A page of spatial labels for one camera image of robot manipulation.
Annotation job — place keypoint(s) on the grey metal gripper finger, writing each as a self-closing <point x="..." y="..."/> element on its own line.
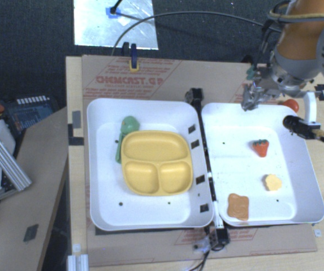
<point x="255" y="100"/>
<point x="246" y="100"/>

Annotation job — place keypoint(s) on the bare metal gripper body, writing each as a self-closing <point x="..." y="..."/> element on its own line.
<point x="269" y="83"/>

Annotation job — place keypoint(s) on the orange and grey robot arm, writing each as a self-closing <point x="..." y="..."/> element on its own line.
<point x="300" y="32"/>

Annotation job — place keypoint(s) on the red ball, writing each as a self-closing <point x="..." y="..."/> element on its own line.
<point x="291" y="104"/>

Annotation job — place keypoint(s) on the orange strawberry with green leaves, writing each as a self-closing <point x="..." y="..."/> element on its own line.
<point x="261" y="149"/>

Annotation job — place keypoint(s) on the white plastic tray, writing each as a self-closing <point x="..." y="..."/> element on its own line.
<point x="150" y="210"/>
<point x="235" y="165"/>

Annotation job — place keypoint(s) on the thin black and white rod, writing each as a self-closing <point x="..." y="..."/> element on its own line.
<point x="207" y="154"/>

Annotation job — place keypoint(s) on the yellow biscuit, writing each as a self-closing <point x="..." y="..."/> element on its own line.
<point x="272" y="182"/>

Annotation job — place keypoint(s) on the brown cardboard board red print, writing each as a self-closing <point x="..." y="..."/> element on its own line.
<point x="156" y="75"/>

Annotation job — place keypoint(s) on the orange toast slice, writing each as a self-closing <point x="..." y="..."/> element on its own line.
<point x="238" y="207"/>

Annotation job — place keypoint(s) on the yellow divided plate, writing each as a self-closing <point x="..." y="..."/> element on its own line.
<point x="156" y="162"/>

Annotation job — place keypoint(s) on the green toy spoon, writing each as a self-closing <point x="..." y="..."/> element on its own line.
<point x="129" y="124"/>

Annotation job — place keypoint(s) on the black cylinder on white bracket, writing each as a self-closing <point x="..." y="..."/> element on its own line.
<point x="298" y="124"/>

